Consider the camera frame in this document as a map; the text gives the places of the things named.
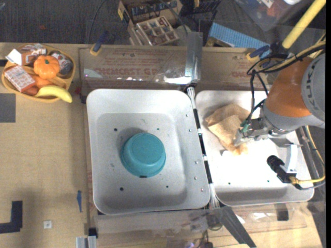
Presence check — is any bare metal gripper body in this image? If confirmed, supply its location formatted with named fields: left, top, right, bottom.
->
left=245, top=117, right=285, bottom=142

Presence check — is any tan cloth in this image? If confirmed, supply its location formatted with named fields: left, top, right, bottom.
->
left=204, top=103, right=252, bottom=156

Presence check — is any white plastic tray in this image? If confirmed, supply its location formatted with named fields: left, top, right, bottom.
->
left=194, top=89, right=315, bottom=207
left=85, top=88, right=212, bottom=215

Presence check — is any teal bowl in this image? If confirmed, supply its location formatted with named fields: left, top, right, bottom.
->
left=119, top=132, right=167, bottom=179

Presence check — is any yellow foam tube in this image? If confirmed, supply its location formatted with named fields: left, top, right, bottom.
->
left=281, top=0, right=326, bottom=50

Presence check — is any brown cardboard board red print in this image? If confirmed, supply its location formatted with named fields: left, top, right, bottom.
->
left=78, top=44, right=309, bottom=234

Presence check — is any open cardboard box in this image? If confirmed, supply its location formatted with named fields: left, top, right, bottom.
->
left=117, top=0, right=184, bottom=47

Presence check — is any yellow divided plate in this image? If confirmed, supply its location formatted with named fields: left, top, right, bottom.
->
left=1, top=43, right=77, bottom=103

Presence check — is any yellow banana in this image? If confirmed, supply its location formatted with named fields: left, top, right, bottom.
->
left=34, top=85, right=73, bottom=104

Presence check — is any small red and white can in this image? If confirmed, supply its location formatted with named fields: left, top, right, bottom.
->
left=50, top=51, right=74, bottom=75

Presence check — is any orange carrot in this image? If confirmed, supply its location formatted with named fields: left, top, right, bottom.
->
left=28, top=74, right=54, bottom=89

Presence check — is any orange pumpkin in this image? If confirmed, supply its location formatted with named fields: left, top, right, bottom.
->
left=33, top=55, right=61, bottom=80

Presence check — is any red and white flat carton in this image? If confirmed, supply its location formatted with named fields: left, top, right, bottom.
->
left=3, top=65, right=36, bottom=93

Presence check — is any white and brown carton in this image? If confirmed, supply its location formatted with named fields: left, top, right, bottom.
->
left=5, top=43, right=48, bottom=67

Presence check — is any black cylinder on white bracket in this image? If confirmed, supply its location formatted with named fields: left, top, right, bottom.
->
left=266, top=143, right=299, bottom=184

